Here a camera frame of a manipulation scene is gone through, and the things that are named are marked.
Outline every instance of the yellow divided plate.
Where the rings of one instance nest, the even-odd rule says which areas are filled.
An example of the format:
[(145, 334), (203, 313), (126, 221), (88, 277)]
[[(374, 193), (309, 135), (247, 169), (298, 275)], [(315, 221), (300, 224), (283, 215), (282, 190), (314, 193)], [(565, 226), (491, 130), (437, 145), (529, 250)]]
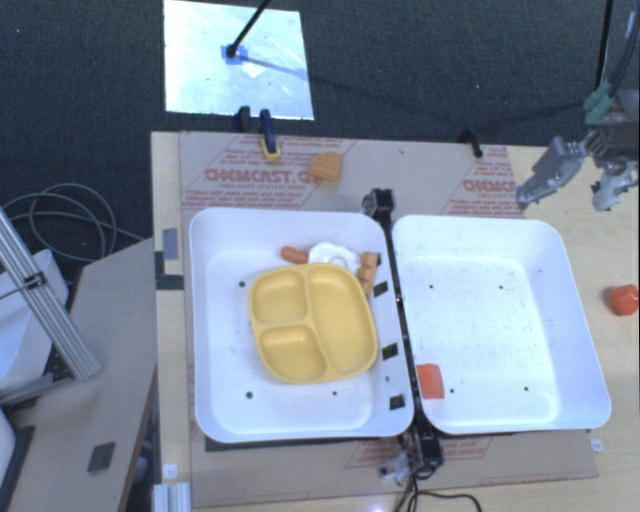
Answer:
[(369, 304), (357, 278), (330, 263), (261, 274), (249, 294), (260, 358), (291, 384), (346, 379), (368, 370), (378, 354)]

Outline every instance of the cardboard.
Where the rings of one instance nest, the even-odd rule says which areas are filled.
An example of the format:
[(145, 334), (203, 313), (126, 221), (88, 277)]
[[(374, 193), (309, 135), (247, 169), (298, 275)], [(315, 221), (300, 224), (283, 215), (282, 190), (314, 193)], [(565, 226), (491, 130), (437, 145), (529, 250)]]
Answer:
[[(463, 145), (279, 137), (282, 158), (267, 162), (259, 137), (180, 135), (184, 275), (189, 275), (187, 227), (195, 213), (209, 206), (358, 211), (372, 188), (392, 188), (394, 219), (409, 213), (522, 216), (504, 147), (486, 147), (485, 157), (476, 160)], [(337, 183), (306, 173), (325, 151), (343, 154)], [(194, 508), (402, 490), (379, 471), (400, 452), (395, 438), (249, 446), (207, 441), (193, 417), (190, 314), (187, 309)], [(424, 488), (597, 476), (584, 431), (455, 437), (444, 439), (442, 446), (445, 463)]]

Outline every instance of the wooden table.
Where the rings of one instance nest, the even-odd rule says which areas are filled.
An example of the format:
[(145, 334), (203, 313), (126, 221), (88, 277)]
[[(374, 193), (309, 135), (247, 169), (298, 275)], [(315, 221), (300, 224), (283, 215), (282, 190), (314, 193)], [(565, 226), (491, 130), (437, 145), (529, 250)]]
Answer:
[[(177, 134), (154, 134), (155, 250), (162, 250), (163, 226), (175, 225), (180, 217), (179, 155)], [(514, 176), (523, 183), (531, 174), (543, 148), (510, 147)], [(581, 173), (559, 193), (531, 205), (525, 217), (543, 220), (564, 239), (587, 321), (612, 400), (611, 418), (597, 431), (603, 451), (596, 454), (600, 476), (595, 479), (534, 483), (465, 489), (485, 510), (531, 512), (550, 510), (635, 510), (640, 507), (640, 415), (638, 411), (638, 314), (615, 315), (605, 291), (627, 283), (638, 283), (638, 189), (621, 196), (610, 212), (591, 206), (590, 185), (600, 176), (585, 162)], [(177, 258), (165, 261), (166, 274), (182, 273), (181, 249)], [(161, 453), (163, 461), (182, 468), (179, 475), (165, 474), (164, 481), (188, 481), (188, 405), (185, 378), (184, 302), (171, 290), (157, 294), (159, 308), (169, 308), (171, 318), (161, 320), (159, 330), (159, 391), (161, 409)], [(211, 510), (275, 511), (387, 511), (397, 496), (362, 496), (221, 507)], [(422, 510), (471, 510), (464, 501), (432, 503), (422, 498)]]

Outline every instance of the dark floor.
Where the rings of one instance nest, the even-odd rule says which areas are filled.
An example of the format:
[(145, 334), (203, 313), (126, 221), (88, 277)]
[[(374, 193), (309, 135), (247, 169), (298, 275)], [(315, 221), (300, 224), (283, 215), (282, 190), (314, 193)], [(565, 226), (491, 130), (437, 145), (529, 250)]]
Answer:
[[(274, 0), (273, 8), (301, 12), (316, 117), (277, 130), (455, 141), (473, 128), (484, 143), (521, 145), (582, 139), (580, 103), (593, 88), (605, 3)], [(612, 62), (630, 5), (615, 3)], [(150, 132), (231, 128), (224, 117), (165, 112), (162, 23), (161, 0), (3, 0), (0, 204), (77, 182), (103, 194), (122, 227), (151, 234)], [(638, 87), (637, 53), (625, 85)], [(39, 222), (69, 252), (95, 254), (93, 231)]]

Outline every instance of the black rod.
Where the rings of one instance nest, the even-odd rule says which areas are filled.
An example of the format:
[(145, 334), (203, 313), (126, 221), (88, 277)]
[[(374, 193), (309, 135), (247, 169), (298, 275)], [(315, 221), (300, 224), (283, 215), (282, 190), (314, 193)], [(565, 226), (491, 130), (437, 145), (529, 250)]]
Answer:
[(593, 89), (600, 87), (604, 78), (604, 66), (607, 62), (607, 47), (609, 46), (609, 29), (611, 28), (611, 12), (613, 11), (613, 0), (607, 0), (604, 8), (604, 21), (602, 22), (602, 35), (600, 36), (600, 55), (598, 56), (598, 71), (596, 71), (596, 83)]
[(258, 7), (258, 10), (255, 13), (253, 13), (253, 16), (251, 16), (251, 19), (249, 20), (249, 23), (247, 23), (247, 25), (242, 29), (242, 32), (240, 32), (240, 35), (236, 38), (233, 44), (230, 44), (229, 46), (227, 46), (227, 49), (225, 50), (227, 57), (229, 57), (230, 59), (233, 59), (236, 56), (236, 52), (238, 51), (238, 46), (240, 46), (240, 43), (242, 42), (244, 37), (249, 33), (249, 30), (251, 30), (251, 27), (253, 27), (255, 22), (258, 21), (258, 18), (262, 14), (262, 11), (264, 11), (270, 3), (271, 3), (271, 0), (263, 0), (263, 2), (260, 4), (260, 7)]

